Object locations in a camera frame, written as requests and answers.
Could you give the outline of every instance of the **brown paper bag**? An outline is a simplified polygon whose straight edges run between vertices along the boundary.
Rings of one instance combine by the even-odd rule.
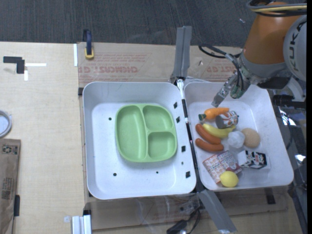
[[[0,234],[11,234],[20,158],[20,140],[0,139]]]

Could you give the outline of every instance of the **yellow toy banana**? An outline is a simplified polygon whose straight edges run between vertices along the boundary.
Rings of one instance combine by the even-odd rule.
[[[235,129],[235,127],[236,127],[235,125],[232,125],[231,127],[228,128],[219,129],[206,123],[203,124],[203,128],[208,133],[219,138],[226,138],[229,135],[229,133]]]

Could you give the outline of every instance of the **divided green plate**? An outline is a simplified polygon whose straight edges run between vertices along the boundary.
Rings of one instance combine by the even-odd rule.
[[[176,127],[169,111],[158,105],[129,104],[116,114],[119,153],[132,162],[155,162],[176,153]]]

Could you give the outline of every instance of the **carrot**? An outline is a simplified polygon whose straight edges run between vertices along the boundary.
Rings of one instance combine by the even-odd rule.
[[[197,138],[195,140],[195,144],[196,146],[198,146],[199,148],[201,148],[204,151],[208,151],[208,152],[218,152],[218,151],[222,151],[224,149],[224,146],[222,144],[210,144],[208,142],[203,141],[200,138]]]
[[[201,124],[196,124],[195,129],[205,141],[211,144],[221,144],[221,139],[208,133]]]
[[[224,114],[228,112],[230,109],[228,107],[214,107],[206,109],[203,114],[198,115],[199,120],[203,119],[214,119],[217,115]]]

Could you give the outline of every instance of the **wooden table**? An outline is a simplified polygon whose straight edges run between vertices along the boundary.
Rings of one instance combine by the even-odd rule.
[[[6,138],[21,140],[15,234],[69,234],[71,216],[85,205],[78,97],[73,44],[0,42],[0,55],[22,57],[28,80],[16,65],[0,63],[0,109],[12,115]],[[239,233],[300,233],[292,199],[284,211],[232,216]],[[150,233],[145,227],[96,233]],[[219,233],[211,219],[194,233]]]

